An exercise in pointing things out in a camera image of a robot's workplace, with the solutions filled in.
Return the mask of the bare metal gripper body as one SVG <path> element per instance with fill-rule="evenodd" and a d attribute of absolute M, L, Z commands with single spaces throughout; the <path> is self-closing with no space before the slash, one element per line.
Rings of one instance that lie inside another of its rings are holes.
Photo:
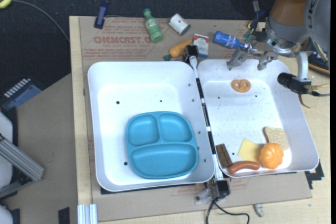
<path fill-rule="evenodd" d="M 290 57 L 293 44 L 283 39 L 254 40 L 248 52 L 253 56 L 277 58 L 278 56 Z"/>

